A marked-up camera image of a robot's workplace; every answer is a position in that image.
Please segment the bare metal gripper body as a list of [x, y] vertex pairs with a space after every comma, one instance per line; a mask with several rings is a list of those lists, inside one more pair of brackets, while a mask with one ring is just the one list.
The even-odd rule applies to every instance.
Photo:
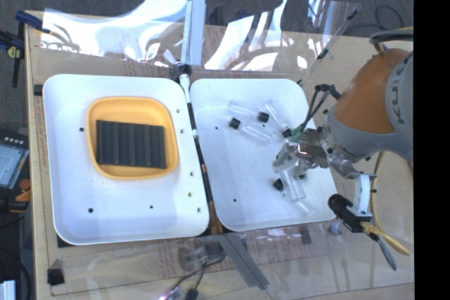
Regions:
[[354, 167], [358, 158], [348, 152], [325, 128], [306, 129], [297, 145], [298, 164], [303, 163], [307, 171], [320, 167], [333, 168], [343, 178], [355, 178], [359, 171]]

